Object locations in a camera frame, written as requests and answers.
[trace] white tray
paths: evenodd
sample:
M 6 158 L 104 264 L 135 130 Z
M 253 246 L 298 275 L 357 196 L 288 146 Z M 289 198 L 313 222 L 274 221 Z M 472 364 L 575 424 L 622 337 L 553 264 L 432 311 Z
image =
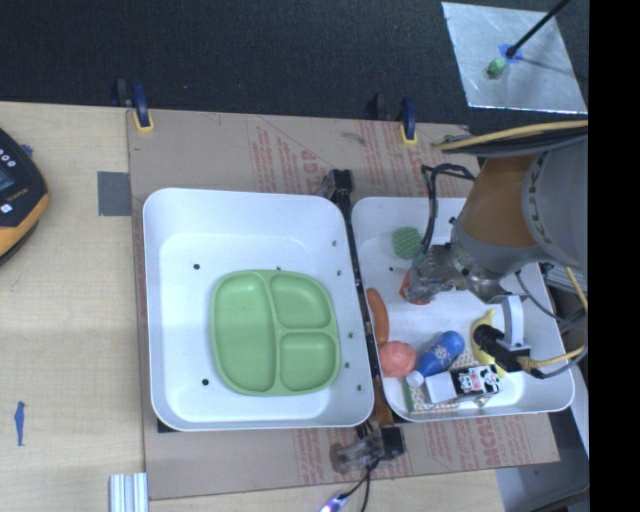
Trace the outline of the white tray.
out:
M 163 189 L 143 209 L 151 398 L 176 430 L 343 427 L 373 408 L 364 327 L 344 219 L 316 196 Z M 301 272 L 334 303 L 340 370 L 305 395 L 249 396 L 215 369 L 209 303 L 216 282 L 247 269 Z
M 438 200 L 439 214 L 433 235 L 434 244 L 449 241 L 452 226 L 448 221 L 459 214 L 463 204 L 464 199 Z M 422 234 L 427 218 L 427 199 L 370 197 L 356 203 L 352 223 L 363 284 L 366 288 L 377 288 L 387 306 L 390 340 L 404 341 L 418 349 L 436 334 L 455 330 L 467 343 L 457 365 L 472 365 L 476 361 L 469 345 L 471 324 L 489 309 L 495 309 L 493 324 L 498 329 L 504 329 L 504 317 L 499 306 L 487 306 L 467 291 L 441 292 L 435 300 L 424 306 L 410 304 L 399 294 L 411 261 L 395 255 L 391 243 L 392 234 L 402 227 L 416 228 Z M 521 276 L 534 296 L 550 309 L 549 297 L 538 266 L 527 265 Z M 522 291 L 514 277 L 504 279 L 502 285 L 512 292 Z M 530 300 L 524 301 L 523 307 L 525 341 L 531 345 L 531 357 L 546 359 L 564 353 L 555 320 L 541 312 Z M 560 364 L 545 368 L 545 371 L 557 369 Z M 416 413 L 407 407 L 401 379 L 383 377 L 389 405 L 399 416 L 409 421 L 551 412 L 566 408 L 573 400 L 574 382 L 571 372 L 546 380 L 535 379 L 523 372 L 510 373 L 502 382 L 504 390 L 482 408 L 466 402 L 456 409 L 443 408 Z

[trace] green object on floor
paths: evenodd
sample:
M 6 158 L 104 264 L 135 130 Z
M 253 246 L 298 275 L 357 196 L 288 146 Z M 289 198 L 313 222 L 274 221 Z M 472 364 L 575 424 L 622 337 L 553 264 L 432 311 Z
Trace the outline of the green object on floor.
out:
M 506 59 L 504 57 L 496 57 L 489 63 L 489 67 L 487 67 L 487 76 L 492 80 L 496 80 L 502 76 L 506 67 Z
M 393 251 L 403 260 L 411 260 L 418 254 L 422 237 L 416 228 L 400 228 L 393 232 Z

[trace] orange ball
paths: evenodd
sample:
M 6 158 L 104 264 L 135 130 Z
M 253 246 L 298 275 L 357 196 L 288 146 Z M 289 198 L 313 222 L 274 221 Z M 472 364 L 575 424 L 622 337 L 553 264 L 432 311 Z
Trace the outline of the orange ball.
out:
M 416 351 L 408 343 L 389 341 L 378 347 L 380 368 L 385 377 L 406 377 L 416 365 Z

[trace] yellow cable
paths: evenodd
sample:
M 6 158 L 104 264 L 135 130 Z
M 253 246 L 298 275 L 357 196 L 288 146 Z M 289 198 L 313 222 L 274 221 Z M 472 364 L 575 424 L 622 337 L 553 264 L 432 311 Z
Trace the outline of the yellow cable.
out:
M 585 312 L 588 314 L 589 303 L 587 302 L 587 298 L 584 296 L 584 293 L 582 292 L 582 288 L 580 288 L 580 284 L 578 283 L 578 280 L 576 279 L 576 276 L 573 273 L 573 270 L 571 270 L 571 268 L 569 267 L 565 267 L 565 270 L 567 272 L 567 275 L 569 276 L 569 279 L 571 280 L 571 283 L 573 284 L 573 287 L 576 290 L 576 293 L 578 294 L 578 297 L 580 298 L 580 302 L 582 302 L 582 306 L 584 307 Z M 530 370 L 532 368 L 542 368 L 543 366 L 549 366 L 550 364 L 559 363 L 561 361 L 565 361 L 567 359 L 572 359 L 576 356 L 579 356 L 584 351 L 585 348 L 586 348 L 586 345 L 582 345 L 581 347 L 575 350 L 572 350 L 571 352 L 568 352 L 566 354 L 562 354 L 556 357 L 552 357 L 551 359 L 543 359 L 542 361 L 536 361 L 535 359 L 531 359 L 527 356 L 517 357 L 516 361 L 518 361 L 518 364 L 523 370 Z
M 578 284 L 578 280 L 576 279 L 576 276 L 573 273 L 573 270 L 571 270 L 571 268 L 569 267 L 565 267 L 565 270 L 567 272 L 567 275 L 569 276 L 569 279 L 571 280 L 571 284 L 573 284 L 573 287 L 576 289 L 576 293 L 578 294 L 578 298 L 580 299 L 580 302 L 582 302 L 582 307 L 584 308 L 585 313 L 588 314 L 589 303 L 587 302 L 587 298 L 584 296 L 582 288 L 580 288 L 580 285 Z
M 542 368 L 543 366 L 549 366 L 550 364 L 559 363 L 561 361 L 565 361 L 567 359 L 572 359 L 576 356 L 579 356 L 585 349 L 585 345 L 572 350 L 571 352 L 567 352 L 566 354 L 562 354 L 556 357 L 552 357 L 551 359 L 543 359 L 541 361 L 536 361 L 535 359 L 531 359 L 527 356 L 517 357 L 516 361 L 523 370 L 530 370 L 531 368 Z
M 479 135 L 477 137 L 470 137 L 468 139 L 457 140 L 455 142 L 433 142 L 431 146 L 434 149 L 438 149 L 440 151 L 448 151 L 451 149 L 459 149 L 467 146 L 475 146 L 476 144 L 482 144 L 484 142 L 492 142 L 500 139 L 531 136 L 531 135 L 536 135 L 540 132 L 568 130 L 571 128 L 582 128 L 588 125 L 589 125 L 589 121 L 587 120 L 534 124 L 531 126 L 521 126 L 519 128 L 511 128 L 509 130 L 503 130 L 500 132 L 487 133 L 485 135 Z

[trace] black pole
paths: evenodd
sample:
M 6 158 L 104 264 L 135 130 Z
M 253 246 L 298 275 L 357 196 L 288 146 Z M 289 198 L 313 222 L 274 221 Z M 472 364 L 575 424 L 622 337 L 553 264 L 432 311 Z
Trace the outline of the black pole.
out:
M 538 23 L 535 24 L 535 26 L 529 30 L 529 32 L 527 32 L 522 39 L 520 39 L 520 41 L 518 41 L 516 44 L 514 44 L 513 46 L 509 47 L 507 49 L 506 55 L 509 59 L 513 58 L 513 56 L 516 54 L 516 52 L 518 51 L 518 49 L 524 44 L 526 43 L 533 34 L 535 34 L 538 30 L 540 30 L 542 28 L 542 26 L 549 21 L 551 18 L 553 18 L 556 14 L 558 14 L 558 11 L 560 11 L 560 9 L 562 9 L 565 5 L 567 5 L 571 0 L 560 0 L 560 2 L 558 2 L 558 4 L 551 9 L 547 15 L 542 18 Z

